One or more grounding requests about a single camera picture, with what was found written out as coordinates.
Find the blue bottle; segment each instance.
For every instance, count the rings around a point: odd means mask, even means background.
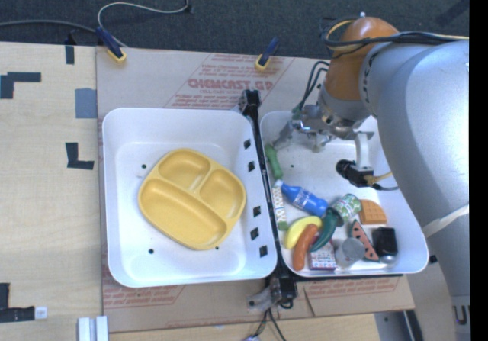
[[[318,198],[313,193],[300,186],[286,185],[282,180],[277,180],[275,186],[281,187],[283,196],[295,207],[308,212],[309,214],[322,217],[329,203],[323,198]]]

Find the white tray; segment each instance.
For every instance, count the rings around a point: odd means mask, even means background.
[[[104,118],[102,136],[108,267],[118,282],[139,288],[264,278],[273,272],[275,239],[245,117],[235,111],[119,108]],[[242,216],[216,249],[176,243],[153,227],[137,204],[146,174],[167,152],[184,147],[225,166],[246,188]]]
[[[260,123],[263,146],[278,138],[280,130],[291,119],[289,111],[273,111],[266,114]],[[374,167],[374,174],[381,175],[390,171],[380,145],[377,133],[377,123],[372,117],[361,126],[361,131],[375,132],[369,143],[370,163]],[[422,230],[413,216],[400,190],[376,191],[372,188],[356,188],[349,184],[336,172],[336,163],[340,159],[356,160],[354,141],[333,140],[327,143],[325,149],[318,153],[312,151],[312,140],[306,134],[294,132],[289,144],[279,149],[278,161],[283,171],[283,181],[288,185],[301,186],[315,195],[324,198],[332,204],[346,193],[352,193],[359,198],[366,198],[380,204],[387,215],[387,226],[395,229],[398,245],[398,255],[394,265],[378,262],[359,261],[347,270],[337,268],[335,271],[319,271],[305,268],[296,272],[292,266],[293,251],[282,245],[284,233],[279,232],[281,253],[288,268],[303,277],[328,276],[359,276],[359,275],[392,275],[408,274],[422,271],[429,260],[429,251]],[[272,185],[275,182],[268,168],[268,178]],[[396,186],[394,179],[388,178],[380,182],[382,186]],[[298,217],[309,216],[306,212],[290,205],[284,200],[288,224]],[[372,230],[379,225],[362,225],[371,240]],[[348,236],[348,227],[338,227],[332,237],[334,246]]]

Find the yellow banana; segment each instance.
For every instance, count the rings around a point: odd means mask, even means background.
[[[322,227],[322,219],[318,216],[306,216],[296,219],[289,227],[284,235],[283,246],[286,249],[293,249],[298,242],[298,238],[302,234],[308,224],[315,224],[319,229]]]

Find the robotic arm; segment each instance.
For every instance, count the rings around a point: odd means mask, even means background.
[[[340,41],[329,40],[348,24]],[[334,50],[315,105],[300,109],[300,130],[356,140],[369,116],[391,172],[445,275],[459,340],[470,339],[469,40],[399,33],[378,18],[339,20],[323,39]],[[342,176],[367,182],[368,162],[341,161]]]

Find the yellow plate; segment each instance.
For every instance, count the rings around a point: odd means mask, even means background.
[[[241,181],[192,149],[164,155],[140,186],[139,208],[159,231],[197,250],[226,239],[246,205]]]

